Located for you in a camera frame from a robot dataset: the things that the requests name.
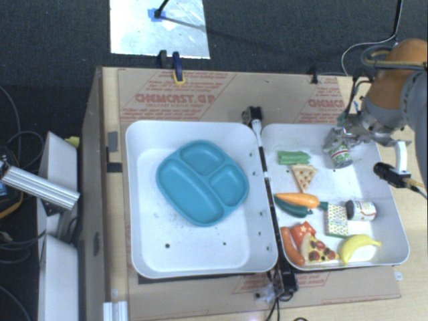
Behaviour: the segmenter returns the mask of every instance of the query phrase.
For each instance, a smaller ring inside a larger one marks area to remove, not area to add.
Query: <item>green and white can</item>
[[[348,167],[353,163],[353,160],[349,153],[349,149],[344,143],[328,151],[328,154],[332,159],[333,166],[335,169],[342,169]]]

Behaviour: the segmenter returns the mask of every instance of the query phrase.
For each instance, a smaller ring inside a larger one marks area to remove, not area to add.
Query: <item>blue plate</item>
[[[190,142],[168,156],[157,169],[156,183],[185,219],[204,227],[223,220],[248,194],[241,168],[206,140]]]

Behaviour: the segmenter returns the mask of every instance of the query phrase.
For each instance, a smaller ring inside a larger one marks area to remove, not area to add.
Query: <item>black pole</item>
[[[162,2],[162,5],[160,5],[160,7],[159,7],[156,11],[154,11],[154,17],[155,17],[155,18],[157,18],[157,19],[160,19],[160,18],[161,18],[162,10],[163,10],[163,9],[165,8],[165,6],[167,5],[168,1],[169,1],[169,0],[164,0],[164,1]]]

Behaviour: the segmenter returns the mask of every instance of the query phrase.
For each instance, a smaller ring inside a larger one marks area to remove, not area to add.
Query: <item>yellow banana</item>
[[[367,234],[357,234],[352,235],[348,239],[345,240],[342,248],[340,249],[340,258],[346,264],[349,259],[352,257],[356,249],[367,246],[367,245],[375,245],[381,246],[382,243],[380,241],[373,240]]]

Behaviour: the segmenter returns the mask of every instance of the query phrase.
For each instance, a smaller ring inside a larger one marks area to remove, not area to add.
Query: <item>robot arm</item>
[[[391,133],[409,125],[415,132],[417,160],[427,187],[427,57],[426,41],[406,39],[388,51],[385,60],[371,60],[370,65],[380,70],[361,110],[357,114],[346,112],[339,127],[329,134],[324,150],[337,142],[352,148],[374,140],[383,146],[394,146],[398,164],[400,154],[405,154],[405,147],[401,146],[403,142],[392,139]],[[405,164],[401,163],[401,167],[405,170]],[[384,175],[382,178],[387,171],[395,171],[398,178],[409,177],[402,168],[397,170],[385,165],[374,169],[379,176]],[[387,181],[399,187],[391,180]]]

